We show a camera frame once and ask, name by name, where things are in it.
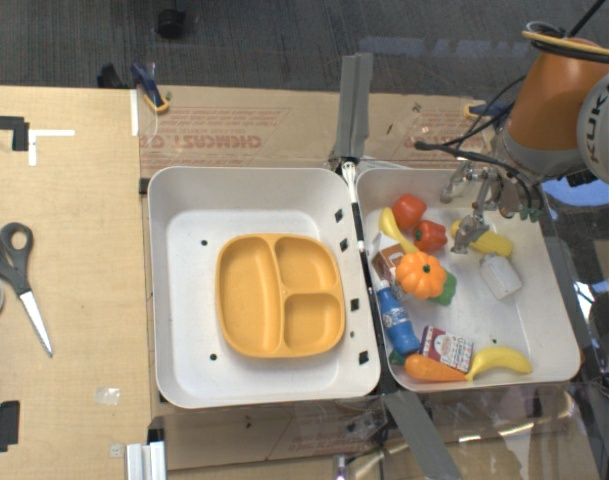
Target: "yellow corn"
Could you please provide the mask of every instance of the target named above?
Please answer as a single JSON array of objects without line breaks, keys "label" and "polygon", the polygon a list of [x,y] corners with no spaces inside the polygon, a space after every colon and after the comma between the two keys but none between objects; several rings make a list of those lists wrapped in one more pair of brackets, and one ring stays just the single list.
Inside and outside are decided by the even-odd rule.
[{"label": "yellow corn", "polygon": [[[451,225],[451,235],[453,236],[453,238],[455,238],[459,226],[459,220],[456,220]],[[498,235],[490,229],[477,240],[471,242],[470,245],[473,249],[481,252],[482,254],[494,252],[498,256],[508,257],[513,252],[512,242],[508,238],[505,238],[502,235]]]}]

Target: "scissors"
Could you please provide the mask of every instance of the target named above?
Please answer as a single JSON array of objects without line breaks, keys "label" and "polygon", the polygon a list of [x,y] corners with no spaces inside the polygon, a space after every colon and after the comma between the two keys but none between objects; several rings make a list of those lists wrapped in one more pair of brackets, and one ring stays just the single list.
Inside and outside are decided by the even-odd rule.
[{"label": "scissors", "polygon": [[[24,235],[22,247],[13,245],[13,236]],[[0,277],[6,279],[24,304],[33,329],[49,357],[53,357],[51,342],[27,278],[28,255],[33,248],[33,232],[24,224],[11,222],[0,230]]]}]

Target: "white tray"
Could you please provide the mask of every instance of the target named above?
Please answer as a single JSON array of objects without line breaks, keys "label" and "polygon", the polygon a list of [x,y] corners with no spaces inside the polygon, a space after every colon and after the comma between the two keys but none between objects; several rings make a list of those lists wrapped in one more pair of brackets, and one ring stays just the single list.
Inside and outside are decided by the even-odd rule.
[{"label": "white tray", "polygon": [[[338,175],[169,167],[153,176],[148,194],[157,385],[169,402],[196,409],[351,398],[375,388],[381,371],[368,292],[351,201]],[[266,359],[228,345],[217,320],[216,260],[228,240],[247,233],[305,235],[335,255],[346,326],[331,350]]]},{"label": "white tray", "polygon": [[[494,344],[513,347],[524,353],[533,365],[528,375],[503,369],[485,372],[471,382],[423,382],[406,374],[402,366],[390,366],[397,382],[417,392],[471,389],[489,386],[566,381],[580,367],[575,334],[560,293],[539,224],[522,221],[519,216],[504,219],[497,212],[486,212],[491,229],[513,242],[510,262],[523,287],[497,300],[480,275],[482,255],[473,249],[468,254],[450,252],[453,239],[451,223],[471,213],[479,184],[472,183],[468,195],[448,204],[439,201],[451,170],[388,169],[367,170],[358,177],[360,201],[367,247],[378,232],[382,208],[391,206],[404,193],[423,199],[425,217],[446,226],[449,241],[435,254],[457,278],[457,289],[448,306],[410,298],[405,302],[415,333],[421,338],[426,325],[474,341],[474,349]],[[386,338],[387,353],[393,348]]]}]

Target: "orange pumpkin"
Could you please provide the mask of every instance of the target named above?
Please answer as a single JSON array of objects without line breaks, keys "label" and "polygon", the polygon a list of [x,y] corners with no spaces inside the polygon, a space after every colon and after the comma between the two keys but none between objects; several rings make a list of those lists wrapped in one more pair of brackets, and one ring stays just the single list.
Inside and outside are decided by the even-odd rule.
[{"label": "orange pumpkin", "polygon": [[417,251],[402,257],[395,269],[395,278],[406,293],[428,299],[442,293],[447,274],[435,256]]}]

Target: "scissors blade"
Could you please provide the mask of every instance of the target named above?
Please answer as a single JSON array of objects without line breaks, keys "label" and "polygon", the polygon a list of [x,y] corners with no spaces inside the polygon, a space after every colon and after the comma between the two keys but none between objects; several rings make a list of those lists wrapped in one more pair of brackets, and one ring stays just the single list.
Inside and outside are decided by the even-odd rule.
[{"label": "scissors blade", "polygon": [[35,334],[40,339],[40,343],[46,350],[48,357],[53,357],[53,349],[51,348],[51,341],[48,339],[48,334],[46,334],[46,327],[44,326],[44,321],[42,320],[42,316],[40,315],[40,310],[37,308],[37,302],[35,300],[35,296],[33,292],[28,291],[20,295],[20,299],[24,304],[24,309],[28,313],[28,317],[31,320],[31,324],[33,324],[33,329],[35,330]]}]

